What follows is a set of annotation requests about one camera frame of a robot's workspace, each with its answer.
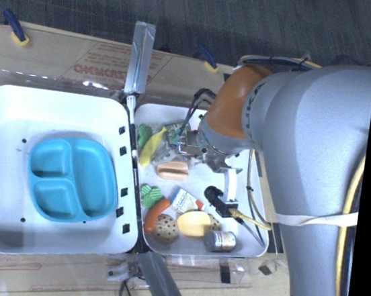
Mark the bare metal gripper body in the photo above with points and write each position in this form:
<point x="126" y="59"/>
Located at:
<point x="191" y="144"/>

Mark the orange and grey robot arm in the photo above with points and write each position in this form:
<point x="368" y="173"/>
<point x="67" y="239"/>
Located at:
<point x="300" y="152"/>

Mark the green and white carton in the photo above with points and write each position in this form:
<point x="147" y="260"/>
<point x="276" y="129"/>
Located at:
<point x="173" y="129"/>

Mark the clear plastic bottle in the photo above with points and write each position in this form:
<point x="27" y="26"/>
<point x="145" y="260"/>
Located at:
<point x="164" y="153"/>

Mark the pink hot dog bun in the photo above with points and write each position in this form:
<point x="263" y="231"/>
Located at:
<point x="172" y="171"/>

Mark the yellow banana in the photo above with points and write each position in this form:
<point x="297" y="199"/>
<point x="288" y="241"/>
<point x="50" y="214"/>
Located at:
<point x="148" y="149"/>

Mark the green broccoli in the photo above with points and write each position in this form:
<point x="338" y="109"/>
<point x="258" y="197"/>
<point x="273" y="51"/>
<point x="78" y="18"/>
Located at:
<point x="144" y="135"/>

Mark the white carton orange cap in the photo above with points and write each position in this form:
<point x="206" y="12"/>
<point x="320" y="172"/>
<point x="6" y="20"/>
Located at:
<point x="185" y="201"/>

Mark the orange sausage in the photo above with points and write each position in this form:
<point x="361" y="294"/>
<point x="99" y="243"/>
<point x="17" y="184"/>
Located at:
<point x="156" y="212"/>

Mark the small brown biscuit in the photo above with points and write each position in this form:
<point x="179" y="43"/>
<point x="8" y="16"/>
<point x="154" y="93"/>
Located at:
<point x="215" y="223"/>

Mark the brown chocolate chip biscuit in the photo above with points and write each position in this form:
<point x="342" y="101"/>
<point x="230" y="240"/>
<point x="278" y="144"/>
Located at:
<point x="165" y="228"/>

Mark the silver can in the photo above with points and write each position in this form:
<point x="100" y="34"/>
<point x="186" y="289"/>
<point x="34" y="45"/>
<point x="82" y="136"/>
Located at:
<point x="220" y="241"/>

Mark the white plastic tray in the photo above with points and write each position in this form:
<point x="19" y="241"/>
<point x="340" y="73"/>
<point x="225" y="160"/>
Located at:
<point x="8" y="154"/>
<point x="189" y="246"/>

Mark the blue divided plate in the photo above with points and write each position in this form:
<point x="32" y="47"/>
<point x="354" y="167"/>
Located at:
<point x="73" y="180"/>

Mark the brown cardboard board red print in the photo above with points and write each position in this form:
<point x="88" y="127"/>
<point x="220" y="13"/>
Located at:
<point x="81" y="62"/>

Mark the black cylinder on white bracket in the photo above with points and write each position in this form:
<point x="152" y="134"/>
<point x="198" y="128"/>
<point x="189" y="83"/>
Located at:
<point x="217" y="198"/>

